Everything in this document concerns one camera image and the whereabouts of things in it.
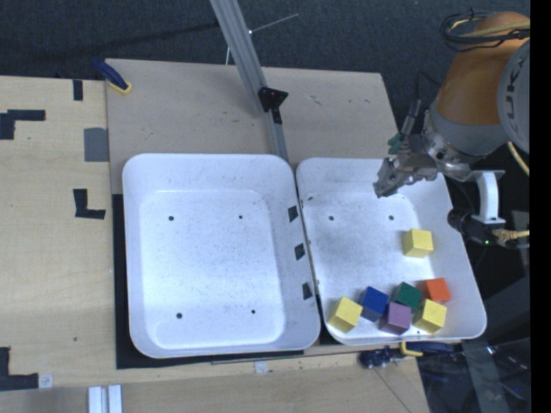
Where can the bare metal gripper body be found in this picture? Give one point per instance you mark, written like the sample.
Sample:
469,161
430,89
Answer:
430,164

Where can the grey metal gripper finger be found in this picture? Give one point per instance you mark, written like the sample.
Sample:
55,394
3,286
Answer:
392,187
384,172

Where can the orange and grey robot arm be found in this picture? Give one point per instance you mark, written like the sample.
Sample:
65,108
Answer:
471,88

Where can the yellow cube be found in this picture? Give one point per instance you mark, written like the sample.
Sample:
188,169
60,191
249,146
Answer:
345,314
417,242
430,316

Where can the white plastic tray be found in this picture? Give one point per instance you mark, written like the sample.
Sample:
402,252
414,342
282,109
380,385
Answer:
366,248
211,256

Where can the green cube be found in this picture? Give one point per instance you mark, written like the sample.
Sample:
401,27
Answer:
407,295

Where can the orange cube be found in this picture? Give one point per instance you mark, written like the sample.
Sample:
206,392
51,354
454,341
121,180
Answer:
437,290

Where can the blue cube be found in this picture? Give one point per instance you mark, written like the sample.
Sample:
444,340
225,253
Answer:
373,302

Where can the purple cube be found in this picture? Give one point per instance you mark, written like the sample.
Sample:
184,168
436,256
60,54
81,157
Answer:
396,318

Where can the pale wood board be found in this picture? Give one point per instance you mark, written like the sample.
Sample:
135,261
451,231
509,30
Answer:
193,110

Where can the black cylinder on white bracket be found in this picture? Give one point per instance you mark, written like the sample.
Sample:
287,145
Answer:
488,205

